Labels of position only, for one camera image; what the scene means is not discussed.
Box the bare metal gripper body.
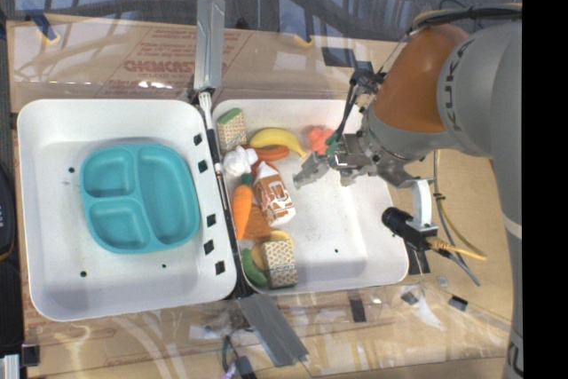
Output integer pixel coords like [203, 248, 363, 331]
[327, 131, 421, 190]

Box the pink toy food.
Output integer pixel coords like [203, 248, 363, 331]
[306, 126, 336, 156]

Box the red sausage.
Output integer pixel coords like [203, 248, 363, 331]
[252, 145, 290, 163]

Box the brown and white carton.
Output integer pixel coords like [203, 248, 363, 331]
[250, 160, 297, 228]

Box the white plastic tray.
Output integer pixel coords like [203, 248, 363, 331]
[16, 98, 238, 322]
[211, 98, 410, 296]

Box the yellow banana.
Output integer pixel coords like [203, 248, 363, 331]
[248, 127, 308, 160]

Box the brown pizza slice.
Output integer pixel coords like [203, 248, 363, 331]
[243, 203, 272, 242]

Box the orange carrot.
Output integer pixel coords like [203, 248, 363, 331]
[232, 173, 255, 241]

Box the green-topped patterned carton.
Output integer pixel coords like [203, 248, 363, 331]
[216, 107, 248, 154]

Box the orange patterned carton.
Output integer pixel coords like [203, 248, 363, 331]
[260, 238, 300, 290]

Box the brown cardboard board, red print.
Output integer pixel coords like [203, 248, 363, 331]
[6, 15, 516, 378]

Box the yellow round toy food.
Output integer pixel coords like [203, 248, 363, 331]
[250, 229, 292, 272]

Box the green toy vegetable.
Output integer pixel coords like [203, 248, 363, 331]
[241, 248, 269, 288]

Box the blue divided plate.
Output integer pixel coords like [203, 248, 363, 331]
[79, 143, 201, 255]

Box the black cylinder on white bracket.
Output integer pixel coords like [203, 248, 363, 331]
[381, 178, 440, 252]

